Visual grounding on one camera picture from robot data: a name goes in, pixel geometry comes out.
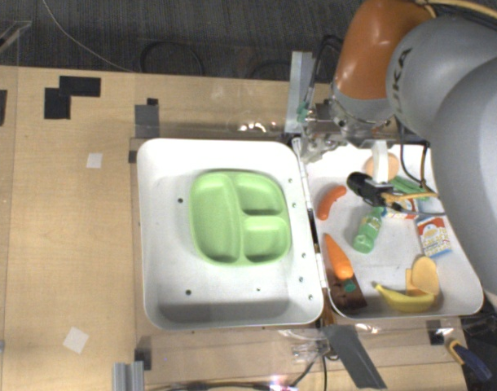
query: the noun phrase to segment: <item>white tape square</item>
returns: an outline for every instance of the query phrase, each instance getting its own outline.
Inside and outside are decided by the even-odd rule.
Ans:
[[[73,352],[81,354],[84,346],[86,346],[87,339],[89,339],[88,334],[84,333],[82,330],[78,330],[76,327],[71,327],[63,345]]]
[[[87,157],[86,168],[102,168],[102,153],[90,153]]]

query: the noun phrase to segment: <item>green divided plate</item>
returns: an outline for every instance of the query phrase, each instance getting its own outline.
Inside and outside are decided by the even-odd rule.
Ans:
[[[189,215],[196,249],[216,264],[276,261],[291,246],[284,195],[270,178],[247,171],[212,171],[192,184]]]

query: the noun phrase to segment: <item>yellow banana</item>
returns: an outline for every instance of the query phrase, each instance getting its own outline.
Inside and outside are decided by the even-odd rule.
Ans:
[[[379,283],[376,283],[375,289],[380,292],[392,309],[404,313],[420,313],[426,311],[435,301],[435,296],[433,294],[411,297],[385,288]]]

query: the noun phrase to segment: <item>orange carrot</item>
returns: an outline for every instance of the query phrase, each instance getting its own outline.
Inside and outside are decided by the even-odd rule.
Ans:
[[[337,186],[331,189],[319,203],[319,207],[317,208],[317,218],[319,220],[328,219],[328,214],[330,214],[330,208],[332,207],[333,202],[339,197],[342,197],[344,194],[346,194],[345,186]]]
[[[341,247],[330,235],[325,234],[324,240],[327,243],[328,258],[336,277],[341,281],[352,278],[354,276],[354,268],[352,268],[350,259],[348,259]]]

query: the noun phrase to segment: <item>sink basin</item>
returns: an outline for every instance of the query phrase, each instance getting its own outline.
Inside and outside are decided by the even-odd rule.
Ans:
[[[323,308],[297,159],[281,143],[139,150],[143,300],[163,329],[306,324]]]

